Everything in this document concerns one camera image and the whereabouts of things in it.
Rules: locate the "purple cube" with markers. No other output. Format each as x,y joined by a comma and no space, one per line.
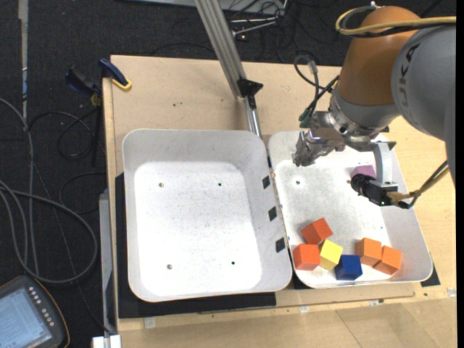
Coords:
363,171

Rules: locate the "orange cube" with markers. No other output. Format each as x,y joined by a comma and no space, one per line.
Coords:
389,260
369,251

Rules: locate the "white plastic tray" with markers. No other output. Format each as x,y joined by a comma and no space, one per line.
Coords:
333,201
197,216

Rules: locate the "blue cube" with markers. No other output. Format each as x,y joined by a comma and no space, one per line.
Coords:
348,267

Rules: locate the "pale wood board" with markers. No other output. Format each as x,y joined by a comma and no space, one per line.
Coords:
188,96

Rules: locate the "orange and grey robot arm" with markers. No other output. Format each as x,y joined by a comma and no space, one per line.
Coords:
377,64

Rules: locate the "red-orange cube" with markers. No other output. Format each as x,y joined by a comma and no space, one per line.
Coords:
316,230
306,256

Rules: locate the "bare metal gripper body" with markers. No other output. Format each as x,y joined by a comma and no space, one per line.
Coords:
331,136

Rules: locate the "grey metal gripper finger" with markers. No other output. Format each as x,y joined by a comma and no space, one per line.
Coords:
298,152
311,154

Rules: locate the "black cylinder on white bracket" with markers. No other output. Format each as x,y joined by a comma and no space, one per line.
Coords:
373,190

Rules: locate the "yellow cube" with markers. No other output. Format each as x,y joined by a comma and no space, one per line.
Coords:
330,254

